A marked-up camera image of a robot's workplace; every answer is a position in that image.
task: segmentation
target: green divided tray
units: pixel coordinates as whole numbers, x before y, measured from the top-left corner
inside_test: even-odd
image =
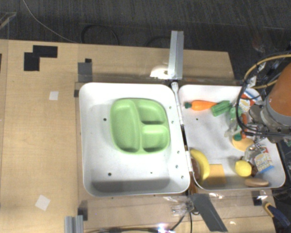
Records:
[[[113,143],[124,152],[157,152],[170,144],[166,112],[154,100],[117,100],[111,107],[110,121]]]

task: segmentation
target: sink basin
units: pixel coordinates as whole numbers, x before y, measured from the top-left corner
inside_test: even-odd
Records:
[[[174,94],[87,83],[79,93],[83,184],[92,196],[174,194],[190,184]]]

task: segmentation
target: tan countertop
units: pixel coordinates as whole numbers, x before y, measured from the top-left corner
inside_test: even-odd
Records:
[[[24,53],[33,45],[57,46],[57,58],[41,58],[40,71],[23,70]],[[0,40],[0,233],[61,233],[65,216],[75,216],[83,187],[78,178],[75,83],[78,62],[93,61],[94,76],[149,77],[153,67],[168,63],[169,50]],[[232,80],[226,52],[184,51],[187,77]],[[58,100],[49,100],[58,91]],[[268,199],[273,202],[270,191]],[[39,196],[50,199],[46,211],[35,207]],[[230,232],[275,232],[262,207],[250,194],[225,194],[214,203]],[[89,199],[84,222],[89,229],[174,223],[163,197]],[[194,216],[193,232],[208,232]],[[189,232],[188,217],[177,232]]]

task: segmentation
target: toy carrot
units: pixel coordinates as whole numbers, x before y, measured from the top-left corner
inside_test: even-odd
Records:
[[[248,119],[247,119],[247,116],[245,114],[242,114],[242,122],[244,124],[247,124],[248,123]],[[245,135],[245,133],[242,133],[242,139],[245,139],[247,136]]]
[[[203,111],[203,110],[207,110],[210,109],[212,106],[216,105],[217,103],[215,102],[210,102],[210,101],[204,101],[204,100],[194,100],[191,103],[185,103],[184,107],[186,109],[188,108],[192,108],[192,110],[195,111]]]

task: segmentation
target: cable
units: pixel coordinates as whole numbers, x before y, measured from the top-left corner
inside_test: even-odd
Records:
[[[274,81],[275,79],[277,79],[279,76],[281,75],[281,72],[276,74],[271,80],[270,82]]]
[[[264,62],[268,62],[270,60],[276,60],[276,59],[281,59],[281,58],[291,58],[291,54],[281,54],[281,55],[276,55],[276,56],[273,56],[273,57],[267,57],[267,58],[264,58],[264,59],[260,60],[259,62],[257,62],[256,64],[254,64],[252,67],[249,68],[249,70],[244,75],[243,79],[246,79],[248,77],[248,75],[252,72],[252,70],[254,70],[260,64],[262,64]]]
[[[291,41],[290,41],[289,45],[287,46],[286,51],[291,51]],[[283,61],[283,59],[277,60],[273,63],[272,67],[266,73],[266,76],[263,78],[265,81],[268,80],[268,77],[277,69],[277,67],[282,63],[282,61]]]
[[[150,233],[158,233],[158,230],[152,229],[152,228],[127,228],[127,229],[121,229],[121,228],[111,228],[106,231],[89,231],[87,233],[122,233],[122,232],[129,232],[129,231],[144,231],[144,232],[150,232]]]
[[[256,97],[253,97],[253,98],[242,98],[242,100],[253,100],[253,99],[257,99],[259,97],[261,97],[261,94],[256,96]]]
[[[182,222],[182,220],[184,219],[184,217],[185,217],[185,214],[180,218],[180,220],[178,221],[178,223],[176,223],[170,230],[173,231]]]
[[[104,29],[107,29],[109,30],[112,35],[114,36],[115,40],[116,40],[116,44],[117,45],[120,45],[120,41],[117,37],[117,34],[114,32],[114,30],[108,26],[104,26],[104,25],[101,25],[101,24],[89,24],[87,26],[85,26],[83,29],[82,29],[82,32],[81,32],[81,43],[85,43],[85,40],[84,40],[84,36],[85,36],[85,33],[92,27],[102,27]]]
[[[262,89],[262,88],[267,88],[273,84],[275,84],[277,82],[277,80],[274,80],[272,82],[269,82],[268,84],[264,84],[264,85],[258,85],[258,86],[254,86],[252,87],[252,89]]]
[[[193,222],[192,222],[192,214],[191,214],[191,212],[189,212],[189,215],[190,215],[190,222],[191,222],[191,230],[190,230],[190,233],[192,233],[192,231],[193,231]]]
[[[153,41],[158,40],[158,39],[169,39],[170,40],[170,36],[157,35],[157,36],[151,37],[150,39],[148,39],[144,43],[144,47],[148,47],[150,45],[150,43],[152,43]]]
[[[42,23],[40,20],[38,20],[38,19],[34,16],[34,14],[31,12],[31,10],[30,10],[30,8],[28,7],[26,1],[25,1],[25,0],[22,0],[22,1],[23,1],[23,3],[24,3],[25,7],[27,8],[29,14],[30,14],[30,15],[34,18],[34,20],[36,20],[40,25],[42,25],[42,26],[45,27],[47,30],[51,31],[53,34],[59,36],[60,38],[66,40],[66,41],[69,41],[69,42],[72,42],[72,43],[78,43],[78,42],[76,42],[76,41],[72,41],[72,40],[69,40],[69,39],[66,38],[66,37],[63,37],[62,35],[56,33],[54,30],[50,29],[47,25],[43,24],[43,23]]]
[[[280,56],[280,55],[286,55],[286,54],[291,54],[291,50],[287,50],[287,51],[282,51],[282,52],[275,52],[275,53],[271,53],[268,54],[266,56],[263,57],[263,59],[269,58],[269,57],[273,57],[273,56]],[[249,70],[246,72],[244,79],[246,78],[246,75],[249,74]]]

